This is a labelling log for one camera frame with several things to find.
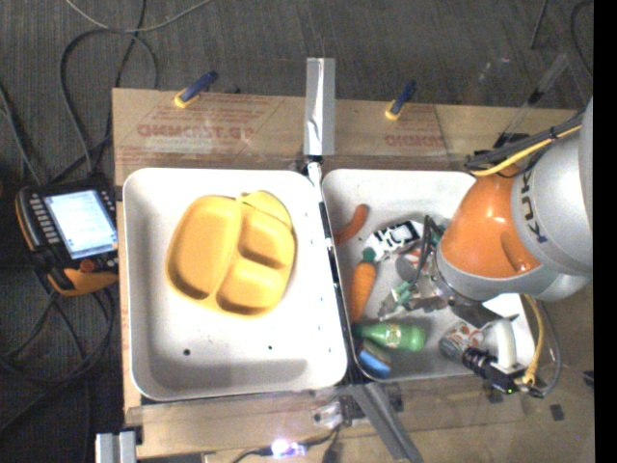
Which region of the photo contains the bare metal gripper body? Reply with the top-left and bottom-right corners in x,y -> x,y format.
408,268 -> 503,330

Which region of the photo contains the green bottle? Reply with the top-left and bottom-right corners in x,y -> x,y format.
351,320 -> 428,354

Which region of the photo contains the orange carrot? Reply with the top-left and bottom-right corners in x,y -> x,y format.
348,247 -> 379,325

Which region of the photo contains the grey and red can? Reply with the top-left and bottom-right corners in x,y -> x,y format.
394,250 -> 436,283

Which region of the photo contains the red and white can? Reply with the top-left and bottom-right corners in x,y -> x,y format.
438,320 -> 486,362

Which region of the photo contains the blue packet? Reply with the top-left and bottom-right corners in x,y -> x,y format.
356,339 -> 393,381

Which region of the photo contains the black and white carton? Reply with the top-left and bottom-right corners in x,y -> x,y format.
369,219 -> 423,262

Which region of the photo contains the orange sausage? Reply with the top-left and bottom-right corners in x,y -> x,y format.
333,204 -> 371,247

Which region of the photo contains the thin black and white rod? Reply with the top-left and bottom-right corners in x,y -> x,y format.
306,161 -> 359,385

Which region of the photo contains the white plastic tray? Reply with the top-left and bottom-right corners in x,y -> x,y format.
320,168 -> 539,384
121,167 -> 349,402

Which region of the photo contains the yellow divided plate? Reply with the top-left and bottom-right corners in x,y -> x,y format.
164,193 -> 298,319

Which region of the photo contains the brown cardboard board red print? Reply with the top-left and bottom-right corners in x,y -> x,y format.
111,88 -> 595,458

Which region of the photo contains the black cylinder on white bracket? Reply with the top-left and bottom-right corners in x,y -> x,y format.
461,317 -> 529,395

